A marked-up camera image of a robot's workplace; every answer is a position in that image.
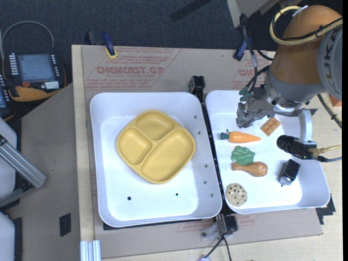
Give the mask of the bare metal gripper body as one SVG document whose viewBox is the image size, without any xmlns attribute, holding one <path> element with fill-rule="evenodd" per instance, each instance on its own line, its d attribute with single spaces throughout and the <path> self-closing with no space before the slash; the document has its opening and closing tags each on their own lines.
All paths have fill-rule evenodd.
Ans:
<svg viewBox="0 0 348 261">
<path fill-rule="evenodd" d="M 275 89 L 258 87 L 244 103 L 245 119 L 272 118 L 275 114 L 288 115 L 301 106 L 302 102 L 293 101 L 280 95 Z"/>
</svg>

